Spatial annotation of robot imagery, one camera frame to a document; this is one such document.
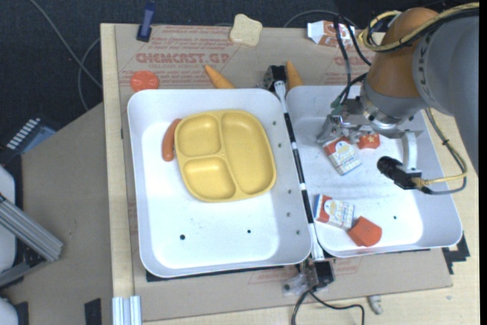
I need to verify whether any orange round slice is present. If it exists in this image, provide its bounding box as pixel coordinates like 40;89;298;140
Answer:
129;70;160;93

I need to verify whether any small red packet yellow star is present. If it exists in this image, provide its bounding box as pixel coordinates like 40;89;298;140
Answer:
357;132;381;150

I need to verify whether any thin black and white rod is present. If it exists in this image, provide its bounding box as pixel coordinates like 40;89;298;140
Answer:
274;80;325;261

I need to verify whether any brown cardboard board red print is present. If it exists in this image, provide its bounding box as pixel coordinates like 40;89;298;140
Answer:
113;23;454;323

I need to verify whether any orange carrot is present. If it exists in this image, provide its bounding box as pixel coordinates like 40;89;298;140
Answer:
285;60;304;88
204;64;236;90

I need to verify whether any orange sausage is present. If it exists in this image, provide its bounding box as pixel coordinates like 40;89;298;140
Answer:
161;118;183;163

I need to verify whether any white plastic tray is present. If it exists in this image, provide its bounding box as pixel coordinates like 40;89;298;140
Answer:
285;84;464;259
126;88;313;278

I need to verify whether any white and orange carton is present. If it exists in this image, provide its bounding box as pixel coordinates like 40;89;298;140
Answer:
322;136;363;177
313;194;355;229
306;21;357;48

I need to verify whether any black cylinder on white bracket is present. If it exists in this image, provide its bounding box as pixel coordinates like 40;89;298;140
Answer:
376;129;424;190

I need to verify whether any beige bread slice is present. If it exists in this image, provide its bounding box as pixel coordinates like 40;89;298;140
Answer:
228;13;263;47

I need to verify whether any orange rounded block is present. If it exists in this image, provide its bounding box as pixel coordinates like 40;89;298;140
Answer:
347;216;383;247

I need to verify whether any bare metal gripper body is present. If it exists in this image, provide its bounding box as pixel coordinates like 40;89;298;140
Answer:
332;97;415;140

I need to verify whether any black block with thin wires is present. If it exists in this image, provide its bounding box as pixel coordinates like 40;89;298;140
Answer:
283;260;336;296
263;65;288;91

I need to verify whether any yellow divided plate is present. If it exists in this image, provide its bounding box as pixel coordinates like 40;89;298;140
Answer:
173;109;278;203

